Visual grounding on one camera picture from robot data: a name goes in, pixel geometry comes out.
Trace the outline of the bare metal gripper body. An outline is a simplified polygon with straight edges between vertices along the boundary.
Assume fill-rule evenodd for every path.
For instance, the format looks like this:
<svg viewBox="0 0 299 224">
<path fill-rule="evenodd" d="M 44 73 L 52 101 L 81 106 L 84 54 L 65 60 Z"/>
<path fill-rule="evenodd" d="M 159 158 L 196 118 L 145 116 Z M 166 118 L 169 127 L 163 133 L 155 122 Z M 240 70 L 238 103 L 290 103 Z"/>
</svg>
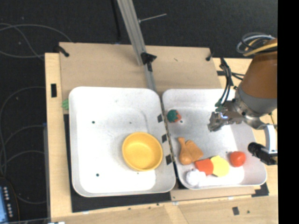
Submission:
<svg viewBox="0 0 299 224">
<path fill-rule="evenodd" d="M 263 114 L 250 109 L 242 100 L 232 99 L 226 102 L 224 109 L 220 112 L 230 117 L 230 124 L 245 123 L 252 128 L 264 128 L 266 124 L 261 121 Z"/>
</svg>

